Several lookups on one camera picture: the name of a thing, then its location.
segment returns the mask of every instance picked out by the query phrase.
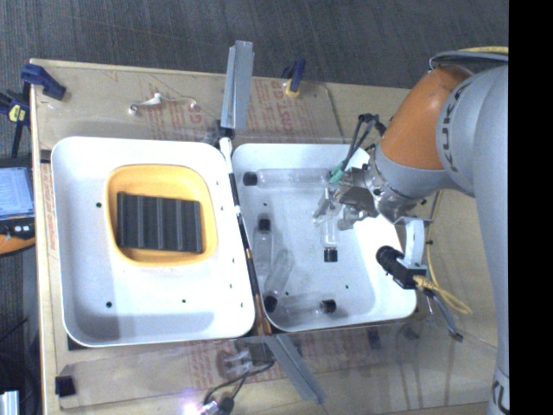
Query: metal bracket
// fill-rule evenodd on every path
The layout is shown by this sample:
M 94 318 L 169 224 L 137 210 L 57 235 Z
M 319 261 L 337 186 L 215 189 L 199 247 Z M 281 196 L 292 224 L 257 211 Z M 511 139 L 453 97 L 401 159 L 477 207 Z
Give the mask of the metal bracket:
M 424 248 L 426 247 L 424 226 L 428 220 L 404 216 L 394 224 L 405 224 L 405 254 L 397 261 L 407 269 L 426 269 L 423 265 Z
M 229 48 L 221 127 L 242 131 L 246 128 L 250 105 L 253 43 L 236 40 Z
M 322 404 L 327 395 L 303 362 L 290 338 L 287 335 L 266 336 L 264 342 L 302 398 L 313 399 L 317 404 Z

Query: blue clamp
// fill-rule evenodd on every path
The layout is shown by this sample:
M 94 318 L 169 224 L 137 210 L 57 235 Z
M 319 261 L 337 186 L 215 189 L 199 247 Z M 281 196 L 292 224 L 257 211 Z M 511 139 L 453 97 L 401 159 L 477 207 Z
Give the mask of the blue clamp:
M 11 148 L 11 156 L 17 157 L 19 143 L 24 127 L 30 130 L 30 90 L 31 85 L 44 86 L 42 93 L 53 99 L 61 100 L 66 93 L 66 88 L 60 85 L 43 67 L 26 64 L 21 71 L 23 89 L 21 93 L 0 91 L 0 114 L 8 117 L 9 121 L 16 124 L 16 134 Z
M 290 80 L 288 91 L 297 93 L 300 87 L 300 82 L 303 78 L 303 70 L 305 69 L 305 59 L 294 61 L 291 66 L 284 68 L 281 79 Z
M 21 71 L 21 78 L 31 85 L 43 86 L 42 93 L 53 99 L 61 100 L 66 93 L 66 88 L 60 85 L 41 66 L 26 64 Z

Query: orange object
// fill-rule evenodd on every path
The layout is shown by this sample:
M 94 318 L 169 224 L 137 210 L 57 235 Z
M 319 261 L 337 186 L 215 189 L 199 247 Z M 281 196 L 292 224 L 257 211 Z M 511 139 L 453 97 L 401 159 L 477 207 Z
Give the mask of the orange object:
M 196 171 L 184 166 L 168 164 L 131 164 L 114 170 L 107 183 L 110 241 L 117 246 L 118 192 L 133 195 L 196 200 L 200 203 L 200 220 L 203 252 L 157 251 L 153 249 L 117 249 L 133 265 L 171 266 L 195 263 L 208 259 L 217 247 L 217 225 L 211 195 L 204 179 Z
M 439 66 L 407 94 L 380 140 L 385 156 L 419 169 L 443 169 L 435 142 L 440 110 L 451 92 L 472 73 L 456 65 Z
M 35 237 L 32 239 L 20 239 L 18 237 L 6 237 L 0 235 L 0 254 L 10 253 L 32 246 L 35 243 Z

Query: black cable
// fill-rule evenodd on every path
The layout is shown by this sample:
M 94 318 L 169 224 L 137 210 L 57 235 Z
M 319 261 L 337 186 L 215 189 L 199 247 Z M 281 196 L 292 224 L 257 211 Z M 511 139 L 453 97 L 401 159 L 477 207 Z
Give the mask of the black cable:
M 226 383 L 219 384 L 218 386 L 214 387 L 211 391 L 209 391 L 207 393 L 206 397 L 204 398 L 204 405 L 209 403 L 209 399 L 219 389 L 222 389 L 223 387 L 230 386 L 230 385 L 240 381 L 240 383 L 237 385 L 236 389 L 234 389 L 234 392 L 232 393 L 232 399 L 234 399 L 236 397 L 236 395 L 238 394 L 238 391 L 242 388 L 242 385 L 244 384 L 244 382 L 248 378 L 250 378 L 254 375 L 257 375 L 257 374 L 262 374 L 263 372 L 265 372 L 265 371 L 269 370 L 271 367 L 273 367 L 274 364 L 275 364 L 275 362 L 271 361 L 270 363 L 265 364 L 265 366 L 262 367 L 261 369 L 255 370 L 253 372 L 252 371 L 246 371 L 246 372 L 242 373 L 241 375 L 239 375 L 238 377 L 233 378 L 232 380 L 228 380 Z
M 359 129 L 362 123 L 366 123 L 365 131 L 363 132 L 363 135 L 357 140 L 357 136 L 359 134 Z M 371 132 L 371 129 L 376 126 L 381 125 L 378 122 L 378 114 L 377 115 L 371 115 L 371 114 L 363 114 L 359 115 L 359 121 L 357 123 L 357 127 L 355 128 L 355 132 L 353 133 L 352 142 L 350 144 L 349 151 L 347 152 L 346 159 L 342 162 L 342 170 L 346 169 L 347 164 L 352 159 L 353 154 L 357 152 L 357 150 L 361 147 L 361 144 L 365 141 L 369 133 Z
M 33 406 L 30 410 L 30 413 L 33 413 L 35 415 L 38 415 L 39 413 L 39 398 L 41 396 L 41 388 L 38 379 L 35 377 L 35 373 L 20 361 L 15 360 L 11 357 L 11 355 L 8 355 L 6 353 L 0 352 L 0 371 L 3 372 L 4 378 L 7 377 L 7 379 L 10 379 L 10 372 L 13 371 L 20 371 L 19 373 L 22 374 L 22 379 L 24 381 L 23 385 L 26 391 L 26 395 L 22 395 L 22 399 L 19 400 L 19 406 L 22 413 L 28 413 L 29 411 L 24 411 L 25 406 L 27 405 L 27 400 L 29 397 L 32 398 Z
M 6 340 L 11 334 L 13 334 L 16 330 L 18 330 L 23 324 L 27 322 L 27 318 L 23 318 L 18 324 L 16 324 L 13 328 L 8 330 L 2 337 L 0 338 L 0 343 Z

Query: gray carpet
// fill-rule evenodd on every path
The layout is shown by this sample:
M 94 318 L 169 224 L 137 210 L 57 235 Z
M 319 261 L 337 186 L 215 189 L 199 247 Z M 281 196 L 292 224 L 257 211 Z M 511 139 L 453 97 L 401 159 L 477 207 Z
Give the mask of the gray carpet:
M 509 0 L 0 0 L 0 32 L 0 89 L 15 92 L 31 57 L 224 73 L 237 39 L 254 75 L 304 58 L 307 80 L 412 87 L 435 53 L 508 46 Z M 13 133 L 0 121 L 1 157 Z M 22 255 L 1 258 L 0 336 L 25 317 L 22 289 Z M 16 331 L 0 352 L 23 344 Z

